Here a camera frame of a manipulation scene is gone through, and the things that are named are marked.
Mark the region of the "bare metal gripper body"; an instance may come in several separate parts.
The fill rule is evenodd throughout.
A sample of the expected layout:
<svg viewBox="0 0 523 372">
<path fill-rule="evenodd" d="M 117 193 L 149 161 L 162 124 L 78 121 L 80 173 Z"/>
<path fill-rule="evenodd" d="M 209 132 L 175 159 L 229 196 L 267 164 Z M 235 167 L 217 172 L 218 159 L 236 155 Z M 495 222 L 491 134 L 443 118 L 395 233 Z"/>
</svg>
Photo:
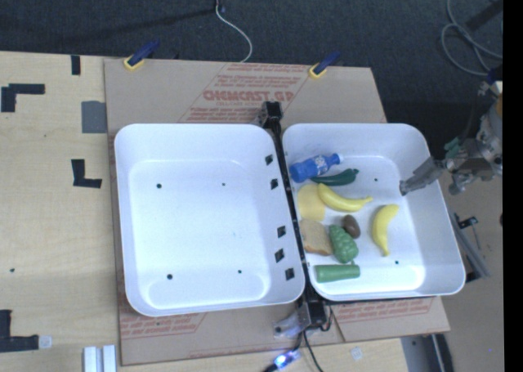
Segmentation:
<svg viewBox="0 0 523 372">
<path fill-rule="evenodd" d="M 444 150 L 453 183 L 490 181 L 503 175 L 503 139 L 499 135 L 479 132 L 475 137 L 455 137 Z"/>
</svg>

